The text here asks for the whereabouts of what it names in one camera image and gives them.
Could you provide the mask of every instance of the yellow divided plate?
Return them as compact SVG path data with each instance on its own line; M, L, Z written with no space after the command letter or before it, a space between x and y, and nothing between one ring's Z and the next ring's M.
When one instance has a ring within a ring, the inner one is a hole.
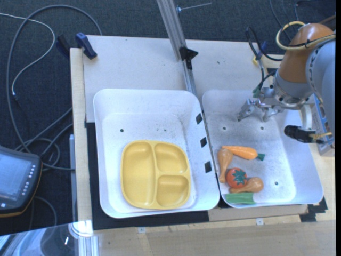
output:
M129 143L121 158L121 189L130 205L142 209L175 209L190 196L191 177L185 152L154 140Z

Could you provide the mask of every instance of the blue object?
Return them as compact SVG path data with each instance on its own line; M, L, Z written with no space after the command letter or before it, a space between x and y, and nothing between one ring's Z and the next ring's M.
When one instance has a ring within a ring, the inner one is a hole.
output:
M97 53L92 49L92 46L88 40L88 38L81 32L76 34L76 41L79 47L84 48L84 54L92 60L97 57Z

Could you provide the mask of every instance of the dark floor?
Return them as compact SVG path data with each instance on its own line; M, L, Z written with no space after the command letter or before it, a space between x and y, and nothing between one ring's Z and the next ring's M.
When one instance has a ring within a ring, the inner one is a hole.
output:
M297 19L306 23L320 22L336 14L336 0L175 1L182 8L212 3L181 12L181 22L187 39L246 42L245 30L250 26L260 42L267 42L266 51L271 54L283 53L275 44L275 35L281 25ZM1 0L0 13L27 17L38 9L50 5L69 5L85 11L98 22L103 35L168 37L156 0ZM71 47L77 46L74 39L76 33L99 33L94 23L84 13L65 6L44 9L33 18L49 25L56 36L64 35ZM0 15L0 54L2 55L0 58L0 145L10 149L16 149L20 145L20 140L10 118L6 87L10 88L17 73L42 56L52 43L52 34L46 27L29 22L11 48L21 23L22 20ZM35 137L71 107L70 88L69 61L55 47L43 60L32 65L19 76L14 87L17 100L12 98L10 88L10 103L18 132L24 141ZM71 123L72 116L69 113L42 137L53 139ZM69 136L71 134L72 128L68 128L56 141L60 149L60 159L57 164L59 167L70 166ZM31 151L41 154L47 145L46 141L37 141L32 145ZM43 157L43 161L51 164L56 157L56 146L53 146ZM37 195L48 200L55 208L58 224L72 222L70 187L69 171L43 172ZM0 235L25 231L29 228L47 227L53 222L51 208L43 201L35 199L33 213L32 207L29 206L20 216L0 219Z

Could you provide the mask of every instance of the red tomato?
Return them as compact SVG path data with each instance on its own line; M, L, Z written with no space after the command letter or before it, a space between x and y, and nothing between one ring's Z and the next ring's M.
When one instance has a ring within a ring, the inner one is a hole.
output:
M246 172L240 168L231 168L226 175L226 181L231 188L244 187L247 182Z

